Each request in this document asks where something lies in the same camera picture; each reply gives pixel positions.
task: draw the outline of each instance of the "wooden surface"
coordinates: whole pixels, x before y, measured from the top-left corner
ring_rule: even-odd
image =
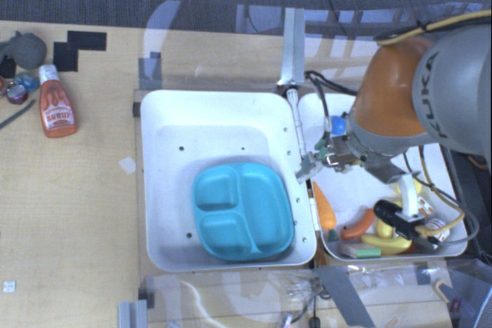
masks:
[[[16,30],[35,33],[46,42],[47,63],[52,61],[53,42],[66,42],[68,30],[103,31],[108,40],[106,51],[79,52],[77,73],[61,73],[75,105],[80,126],[76,134],[45,137],[37,103],[0,130],[0,284],[15,280],[17,286],[14,293],[0,293],[0,326],[114,327],[118,302],[135,301],[140,285],[136,176],[118,163],[127,157],[138,159],[131,112],[138,58],[149,49],[160,51],[165,84],[183,88],[224,88],[231,80],[266,86],[278,79],[282,40],[155,31],[152,34],[164,39],[154,44],[142,29],[0,22],[0,41]],[[333,43],[323,41],[306,67],[328,68],[343,77],[370,58],[351,57],[351,48],[347,44],[343,57],[332,59]],[[356,74],[348,73],[345,81],[356,82],[358,77],[350,77]],[[19,108],[0,100],[0,121]],[[258,291],[263,285],[258,283]],[[204,291],[205,298],[224,290],[223,282],[214,279],[202,286],[211,291],[198,291]],[[254,295],[253,287],[249,291]],[[168,300],[178,296],[172,288],[163,294]],[[412,307],[423,308],[424,317],[433,311],[422,317],[431,324],[422,326],[447,326],[445,306],[437,298],[415,301]],[[320,308],[326,321],[341,322],[333,304]],[[382,310],[380,303],[371,308]],[[250,311],[250,317],[243,317],[216,304],[217,325],[204,319],[203,310],[186,310],[183,327],[275,326],[281,311],[260,317]],[[399,303],[395,313],[403,316],[409,310]]]

